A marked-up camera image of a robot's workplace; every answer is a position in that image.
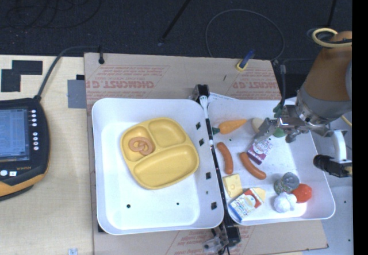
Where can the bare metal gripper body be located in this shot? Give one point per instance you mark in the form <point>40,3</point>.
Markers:
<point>291,120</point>

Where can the purple and white carton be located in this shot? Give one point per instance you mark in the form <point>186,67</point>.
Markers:
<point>260,152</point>

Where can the yellow divided plate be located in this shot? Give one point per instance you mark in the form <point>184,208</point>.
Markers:
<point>166,165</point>

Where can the thin black and white rod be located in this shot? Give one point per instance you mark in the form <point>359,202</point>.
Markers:
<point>214,156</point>

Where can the orange carrot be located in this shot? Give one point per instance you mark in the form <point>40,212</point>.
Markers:
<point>231,126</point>

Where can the white plastic tray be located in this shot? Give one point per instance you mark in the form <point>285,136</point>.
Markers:
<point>161,208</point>
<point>287,159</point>

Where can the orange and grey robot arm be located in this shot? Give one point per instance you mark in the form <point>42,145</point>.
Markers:
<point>326,78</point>

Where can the yellow cheese wedge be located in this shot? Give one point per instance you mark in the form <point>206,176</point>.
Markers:
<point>233,186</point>

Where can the small green can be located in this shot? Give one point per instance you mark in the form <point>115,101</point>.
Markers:
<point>286,183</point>

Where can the red tomato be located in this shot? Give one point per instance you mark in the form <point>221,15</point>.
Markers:
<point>303,193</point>

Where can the green rounded toy food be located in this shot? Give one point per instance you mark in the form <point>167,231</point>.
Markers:
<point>279,132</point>

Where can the black cylinder on white bracket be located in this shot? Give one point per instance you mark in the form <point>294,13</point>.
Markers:
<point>330,163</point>

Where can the brown pretzel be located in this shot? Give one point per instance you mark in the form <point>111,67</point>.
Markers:
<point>145,149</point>

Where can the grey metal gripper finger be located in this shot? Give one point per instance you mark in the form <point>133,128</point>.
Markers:
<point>267,127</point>
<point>293,135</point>

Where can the orange sausage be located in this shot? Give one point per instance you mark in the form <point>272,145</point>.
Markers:
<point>253,167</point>
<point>227,159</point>

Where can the brown cardboard board red print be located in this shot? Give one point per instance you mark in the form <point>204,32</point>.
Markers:
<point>172,78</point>

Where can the white garlic bulb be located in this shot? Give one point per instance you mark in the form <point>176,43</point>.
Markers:
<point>283,202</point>

